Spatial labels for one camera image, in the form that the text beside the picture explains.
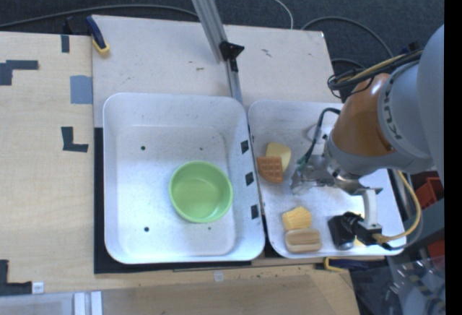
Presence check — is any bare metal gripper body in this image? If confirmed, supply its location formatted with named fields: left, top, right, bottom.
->
left=302, top=153, right=362, bottom=196

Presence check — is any orange toy waffle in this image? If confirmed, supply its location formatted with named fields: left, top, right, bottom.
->
left=256, top=155, right=284, bottom=184

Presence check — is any pale yellow toy slice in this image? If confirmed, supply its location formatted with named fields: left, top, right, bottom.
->
left=265, top=142, right=292, bottom=173

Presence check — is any yellow toy cheese wedge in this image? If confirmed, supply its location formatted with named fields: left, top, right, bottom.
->
left=281, top=206, right=313, bottom=232

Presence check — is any black can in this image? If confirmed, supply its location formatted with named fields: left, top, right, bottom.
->
left=327, top=215, right=357, bottom=251

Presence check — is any tan toy bread bun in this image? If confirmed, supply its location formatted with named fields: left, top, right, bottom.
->
left=284, top=228, right=323, bottom=254

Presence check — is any white plastic tray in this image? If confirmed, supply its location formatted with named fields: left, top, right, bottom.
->
left=247, top=100, right=408, bottom=259
left=103, top=92, right=266, bottom=266

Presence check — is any green bowl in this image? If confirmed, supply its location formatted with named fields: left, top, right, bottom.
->
left=168, top=160, right=235, bottom=224

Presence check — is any pale wood board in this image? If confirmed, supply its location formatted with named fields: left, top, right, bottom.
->
left=92, top=14, right=349, bottom=271

